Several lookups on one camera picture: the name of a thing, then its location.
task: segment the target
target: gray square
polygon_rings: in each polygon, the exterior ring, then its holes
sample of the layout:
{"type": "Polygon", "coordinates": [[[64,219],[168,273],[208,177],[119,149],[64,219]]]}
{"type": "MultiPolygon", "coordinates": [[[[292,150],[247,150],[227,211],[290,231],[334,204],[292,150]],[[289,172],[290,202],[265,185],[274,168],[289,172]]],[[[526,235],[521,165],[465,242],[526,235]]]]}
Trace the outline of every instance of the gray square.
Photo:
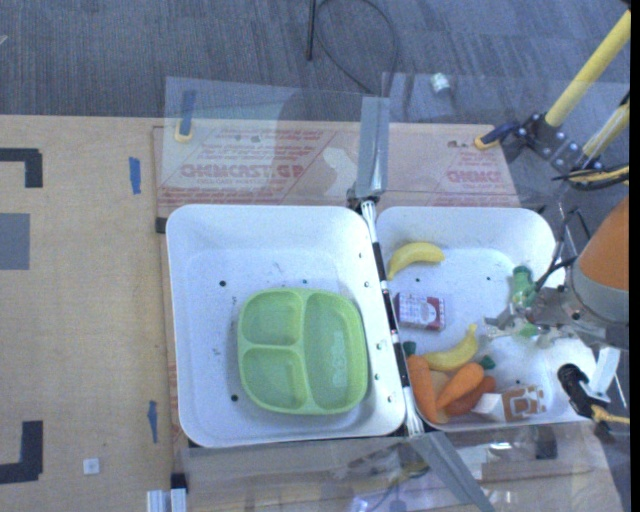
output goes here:
{"type": "Polygon", "coordinates": [[[0,213],[0,270],[29,270],[28,213],[0,213]]]}

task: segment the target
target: white tray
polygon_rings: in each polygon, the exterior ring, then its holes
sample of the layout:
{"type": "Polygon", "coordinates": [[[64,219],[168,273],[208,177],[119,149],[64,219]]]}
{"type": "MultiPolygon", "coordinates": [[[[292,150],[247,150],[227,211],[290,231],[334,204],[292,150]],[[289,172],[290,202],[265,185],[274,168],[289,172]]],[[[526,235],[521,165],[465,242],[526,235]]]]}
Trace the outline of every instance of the white tray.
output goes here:
{"type": "Polygon", "coordinates": [[[383,436],[406,407],[364,220],[338,207],[189,205],[166,228],[178,412],[206,447],[383,436]],[[299,416],[257,406],[242,388],[238,313],[254,292],[308,286],[351,299],[363,318],[370,382],[349,412],[299,416]]]}
{"type": "MultiPolygon", "coordinates": [[[[400,327],[401,341],[415,341],[418,353],[447,350],[462,339],[470,323],[477,323],[480,330],[483,317],[498,316],[511,295],[514,267],[526,265],[534,279],[539,277],[549,266],[555,246],[547,222],[521,208],[394,207],[380,214],[377,233],[387,263],[397,248],[413,241],[435,243],[445,254],[442,263],[410,265],[389,282],[393,296],[406,291],[445,300],[445,328],[441,332],[400,327]]],[[[547,285],[563,281],[564,271],[559,270],[547,285]]],[[[543,350],[533,340],[505,337],[481,347],[478,358],[484,354],[496,362],[488,374],[496,378],[498,389],[537,384],[547,397],[547,412],[508,424],[468,414],[432,426],[464,431],[584,420],[571,408],[556,377],[565,363],[574,363],[592,375],[595,358],[581,341],[560,339],[543,350]]]]}

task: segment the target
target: small packaged box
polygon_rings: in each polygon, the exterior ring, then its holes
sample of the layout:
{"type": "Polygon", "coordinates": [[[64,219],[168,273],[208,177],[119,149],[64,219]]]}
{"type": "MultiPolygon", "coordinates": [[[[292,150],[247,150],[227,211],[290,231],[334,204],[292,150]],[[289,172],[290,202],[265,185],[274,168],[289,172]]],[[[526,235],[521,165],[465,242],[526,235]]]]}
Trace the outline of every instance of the small packaged box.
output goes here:
{"type": "Polygon", "coordinates": [[[400,326],[444,329],[444,299],[426,294],[400,292],[394,298],[400,326]]]}

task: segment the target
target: green divided plate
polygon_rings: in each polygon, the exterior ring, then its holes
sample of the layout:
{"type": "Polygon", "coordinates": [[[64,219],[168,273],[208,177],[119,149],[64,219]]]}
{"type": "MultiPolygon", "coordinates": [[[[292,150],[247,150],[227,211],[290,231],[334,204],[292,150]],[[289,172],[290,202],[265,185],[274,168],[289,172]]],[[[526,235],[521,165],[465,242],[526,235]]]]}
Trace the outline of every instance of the green divided plate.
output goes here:
{"type": "Polygon", "coordinates": [[[238,322],[238,361],[249,397],[282,413],[348,411],[369,382],[360,313],[323,290],[277,288],[249,297],[238,322]]]}

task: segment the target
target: white square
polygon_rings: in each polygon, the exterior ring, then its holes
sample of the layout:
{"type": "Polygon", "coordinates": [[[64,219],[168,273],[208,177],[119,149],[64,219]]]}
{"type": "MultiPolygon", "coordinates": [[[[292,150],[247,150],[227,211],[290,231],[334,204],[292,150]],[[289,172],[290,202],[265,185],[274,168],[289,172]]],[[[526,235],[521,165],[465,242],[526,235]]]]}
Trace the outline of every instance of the white square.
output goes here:
{"type": "Polygon", "coordinates": [[[84,459],[82,467],[85,475],[97,475],[100,473],[100,459],[84,459]]]}

